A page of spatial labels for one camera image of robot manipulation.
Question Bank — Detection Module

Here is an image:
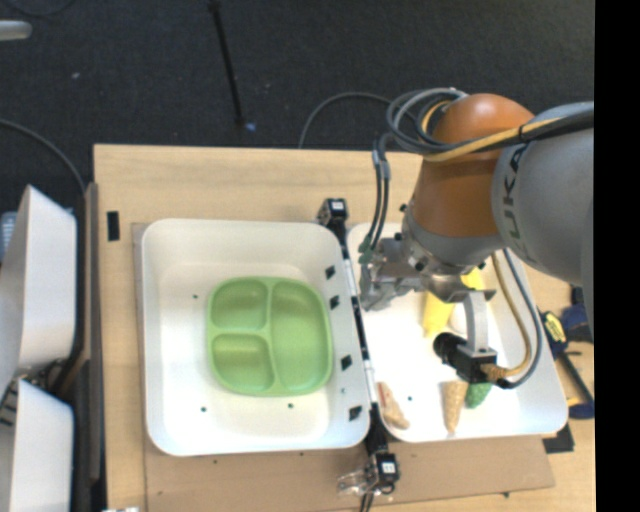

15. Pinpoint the black block with thin wires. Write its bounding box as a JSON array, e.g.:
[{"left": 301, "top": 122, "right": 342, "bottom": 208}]
[
  {"left": 318, "top": 197, "right": 348, "bottom": 224},
  {"left": 371, "top": 451, "right": 400, "bottom": 484}
]

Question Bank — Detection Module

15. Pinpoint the black cylinder on white bracket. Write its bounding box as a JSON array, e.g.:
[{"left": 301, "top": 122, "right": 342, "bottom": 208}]
[{"left": 432, "top": 289, "right": 499, "bottom": 384}]

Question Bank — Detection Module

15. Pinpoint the yellow banana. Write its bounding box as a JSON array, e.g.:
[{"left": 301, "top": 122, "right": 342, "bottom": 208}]
[{"left": 421, "top": 267, "right": 487, "bottom": 339}]

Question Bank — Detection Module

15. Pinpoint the green toy broccoli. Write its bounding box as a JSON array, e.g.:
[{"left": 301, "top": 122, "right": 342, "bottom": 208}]
[{"left": 464, "top": 381, "right": 494, "bottom": 410}]

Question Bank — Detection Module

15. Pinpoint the green divided plate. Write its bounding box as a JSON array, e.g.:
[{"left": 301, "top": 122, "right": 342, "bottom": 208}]
[{"left": 205, "top": 276, "right": 335, "bottom": 398}]

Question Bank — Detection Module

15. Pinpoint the beige toy bread piece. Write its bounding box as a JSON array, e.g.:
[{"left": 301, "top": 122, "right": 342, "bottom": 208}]
[{"left": 375, "top": 381, "right": 411, "bottom": 431}]

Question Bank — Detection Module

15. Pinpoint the beige waffle cone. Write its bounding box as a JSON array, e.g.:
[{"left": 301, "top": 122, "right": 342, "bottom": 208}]
[{"left": 439, "top": 380, "right": 470, "bottom": 434}]

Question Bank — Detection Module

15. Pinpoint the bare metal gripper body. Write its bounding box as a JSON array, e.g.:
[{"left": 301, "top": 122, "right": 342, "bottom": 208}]
[{"left": 358, "top": 236, "right": 497, "bottom": 312}]

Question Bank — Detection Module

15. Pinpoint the white plastic tray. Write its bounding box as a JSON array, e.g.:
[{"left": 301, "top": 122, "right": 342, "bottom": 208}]
[
  {"left": 141, "top": 218, "right": 372, "bottom": 457},
  {"left": 346, "top": 222, "right": 570, "bottom": 444}
]

